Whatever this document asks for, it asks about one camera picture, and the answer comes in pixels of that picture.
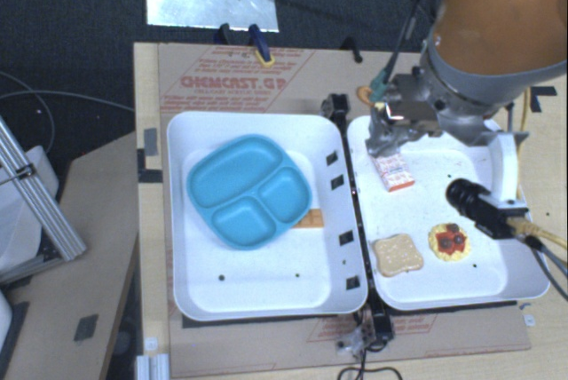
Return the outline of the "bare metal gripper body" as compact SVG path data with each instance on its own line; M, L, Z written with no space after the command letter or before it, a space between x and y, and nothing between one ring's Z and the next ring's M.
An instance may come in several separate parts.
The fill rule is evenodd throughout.
M448 134L465 145L480 145L489 131L488 106L465 99L431 75L396 75L384 94L383 116L389 126L411 126L418 135Z

